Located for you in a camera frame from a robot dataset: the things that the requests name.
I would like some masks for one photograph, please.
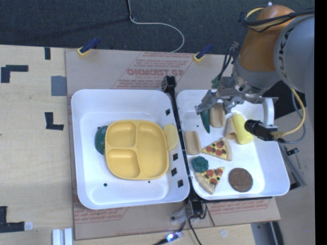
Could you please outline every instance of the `blue clamp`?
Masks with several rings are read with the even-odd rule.
[[[77,52],[80,56],[85,56],[90,52],[90,49],[97,48],[98,44],[101,42],[101,38],[94,38],[83,47],[77,49]]]
[[[193,60],[196,62],[200,62],[205,54],[207,54],[214,46],[212,44],[207,45],[204,49],[202,49],[200,52],[196,53],[193,56]]]

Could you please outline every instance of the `wooden surface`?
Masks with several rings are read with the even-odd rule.
[[[0,244],[51,244],[53,229],[73,228],[71,162],[68,140],[67,97],[52,96],[51,77],[65,77],[63,48],[51,48],[45,60],[43,47],[0,46],[0,66],[28,65],[28,72],[11,72],[0,83],[0,206],[8,206],[7,222],[32,222],[33,229],[0,233]],[[54,124],[46,129],[45,112]],[[255,244],[251,226],[196,229],[203,244]],[[167,233],[140,234],[74,244],[154,244]],[[197,244],[191,230],[174,244]]]

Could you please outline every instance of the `cardboard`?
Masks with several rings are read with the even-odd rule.
[[[176,231],[180,224],[170,214],[184,202],[104,210],[85,208],[76,191],[71,97],[81,89],[160,89],[164,76],[175,76],[176,94],[186,89],[211,89],[211,80],[222,67],[223,55],[205,55],[200,62],[193,54],[91,50],[80,57],[65,51],[69,139],[71,147],[75,239]],[[231,73],[231,66],[225,75]],[[208,214],[192,223],[194,228],[226,226],[280,219],[274,198],[206,203]]]

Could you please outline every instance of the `teal object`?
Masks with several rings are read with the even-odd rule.
[[[193,169],[197,173],[203,173],[209,169],[208,161],[202,156],[198,156],[198,157],[194,158],[191,161],[191,163],[192,163]]]
[[[102,126],[98,128],[95,139],[94,139],[94,144],[99,153],[102,155],[104,154],[104,140],[106,137],[106,131],[107,131],[108,126]]]
[[[205,110],[200,113],[203,126],[207,133],[210,133],[210,110]]]

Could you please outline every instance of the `brown round disc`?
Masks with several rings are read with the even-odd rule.
[[[253,178],[251,174],[243,168],[234,168],[228,174],[228,181],[234,190],[246,192],[252,188]]]

